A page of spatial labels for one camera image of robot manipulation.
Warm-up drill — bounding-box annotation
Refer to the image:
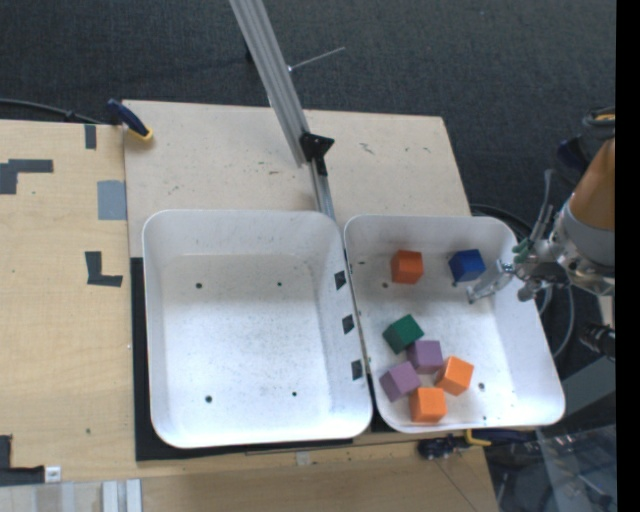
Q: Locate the pale wood board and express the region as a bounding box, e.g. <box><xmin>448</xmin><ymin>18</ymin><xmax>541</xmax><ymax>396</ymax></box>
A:
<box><xmin>122</xmin><ymin>99</ymin><xmax>502</xmax><ymax>512</ymax></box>

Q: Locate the green cube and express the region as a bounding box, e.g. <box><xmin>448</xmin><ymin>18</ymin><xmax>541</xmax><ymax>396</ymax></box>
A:
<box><xmin>381</xmin><ymin>313</ymin><xmax>426</xmax><ymax>356</ymax></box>

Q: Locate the orange cube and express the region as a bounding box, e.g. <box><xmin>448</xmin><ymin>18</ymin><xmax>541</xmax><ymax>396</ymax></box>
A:
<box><xmin>408</xmin><ymin>386</ymin><xmax>448</xmax><ymax>425</ymax></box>
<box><xmin>433</xmin><ymin>355</ymin><xmax>476</xmax><ymax>398</ymax></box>
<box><xmin>389</xmin><ymin>249</ymin><xmax>426</xmax><ymax>286</ymax></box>

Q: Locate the blue cube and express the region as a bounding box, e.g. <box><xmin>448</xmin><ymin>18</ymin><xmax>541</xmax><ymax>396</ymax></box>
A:
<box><xmin>447</xmin><ymin>248</ymin><xmax>488</xmax><ymax>285</ymax></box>

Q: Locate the purple cube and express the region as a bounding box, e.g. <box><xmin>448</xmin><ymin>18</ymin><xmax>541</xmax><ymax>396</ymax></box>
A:
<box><xmin>378</xmin><ymin>360</ymin><xmax>423</xmax><ymax>404</ymax></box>
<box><xmin>405</xmin><ymin>339</ymin><xmax>445</xmax><ymax>376</ymax></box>

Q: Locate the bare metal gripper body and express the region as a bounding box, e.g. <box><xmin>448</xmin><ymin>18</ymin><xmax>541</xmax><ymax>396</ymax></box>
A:
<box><xmin>513</xmin><ymin>240</ymin><xmax>617</xmax><ymax>297</ymax></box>

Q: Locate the black cylinder on white bracket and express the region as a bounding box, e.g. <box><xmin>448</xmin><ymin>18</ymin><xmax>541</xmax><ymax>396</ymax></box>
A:
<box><xmin>578</xmin><ymin>293</ymin><xmax>617</xmax><ymax>359</ymax></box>

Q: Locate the white plastic tray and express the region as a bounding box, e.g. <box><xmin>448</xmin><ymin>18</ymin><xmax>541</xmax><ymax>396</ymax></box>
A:
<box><xmin>141</xmin><ymin>208</ymin><xmax>374</xmax><ymax>450</ymax></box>
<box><xmin>343</xmin><ymin>214</ymin><xmax>567</xmax><ymax>435</ymax></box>

